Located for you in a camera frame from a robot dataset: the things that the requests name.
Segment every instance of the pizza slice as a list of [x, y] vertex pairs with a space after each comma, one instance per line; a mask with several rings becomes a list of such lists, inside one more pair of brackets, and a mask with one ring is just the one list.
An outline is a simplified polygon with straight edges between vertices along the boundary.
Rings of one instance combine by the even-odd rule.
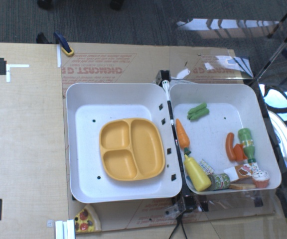
[[75, 217], [75, 233], [85, 234], [101, 231], [101, 224], [95, 209], [87, 204]]

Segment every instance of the white plastic tray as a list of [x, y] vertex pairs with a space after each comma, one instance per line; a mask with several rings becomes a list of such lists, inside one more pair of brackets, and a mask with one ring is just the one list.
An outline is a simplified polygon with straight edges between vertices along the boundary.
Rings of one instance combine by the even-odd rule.
[[[215, 169], [215, 173], [223, 173], [224, 169], [240, 164], [229, 161], [225, 140], [227, 134], [233, 132], [234, 146], [239, 143], [238, 130], [247, 127], [253, 137], [257, 164], [260, 169], [268, 171], [271, 177], [266, 189], [275, 189], [280, 185], [281, 172], [257, 97], [250, 87], [243, 84], [176, 84], [170, 88], [170, 98], [174, 119], [178, 118], [187, 132], [190, 156], [196, 161], [204, 159]], [[196, 121], [188, 120], [188, 110], [202, 102], [207, 103], [210, 114]], [[187, 184], [200, 195], [235, 192], [230, 189], [197, 192], [188, 180]]]
[[[77, 83], [67, 90], [66, 106], [70, 186], [78, 201], [98, 203], [169, 198], [180, 192], [182, 178], [165, 92], [161, 87], [156, 84]], [[156, 177], [117, 181], [103, 168], [100, 129], [110, 121], [129, 118], [150, 120], [159, 130], [165, 168]]]

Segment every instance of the caster wheel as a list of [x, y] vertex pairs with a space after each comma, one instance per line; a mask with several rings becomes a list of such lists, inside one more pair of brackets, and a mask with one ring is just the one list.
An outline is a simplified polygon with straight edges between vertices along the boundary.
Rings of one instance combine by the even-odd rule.
[[120, 10], [120, 8], [123, 6], [124, 0], [111, 0], [110, 2], [110, 8], [113, 10]]
[[52, 0], [38, 0], [37, 1], [38, 6], [43, 9], [49, 9], [51, 3], [52, 3]]

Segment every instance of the yellow divided plate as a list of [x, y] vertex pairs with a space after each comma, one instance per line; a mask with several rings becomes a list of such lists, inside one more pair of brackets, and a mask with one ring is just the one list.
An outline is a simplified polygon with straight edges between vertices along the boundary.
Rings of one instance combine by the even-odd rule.
[[148, 179], [164, 168], [159, 131], [147, 119], [119, 119], [105, 124], [99, 145], [104, 169], [115, 180]]

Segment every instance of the cupcake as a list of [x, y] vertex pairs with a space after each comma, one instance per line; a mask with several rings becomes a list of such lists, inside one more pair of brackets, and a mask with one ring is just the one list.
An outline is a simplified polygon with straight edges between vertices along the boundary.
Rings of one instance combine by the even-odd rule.
[[252, 181], [257, 188], [266, 188], [270, 181], [270, 176], [267, 171], [259, 170], [252, 174]]

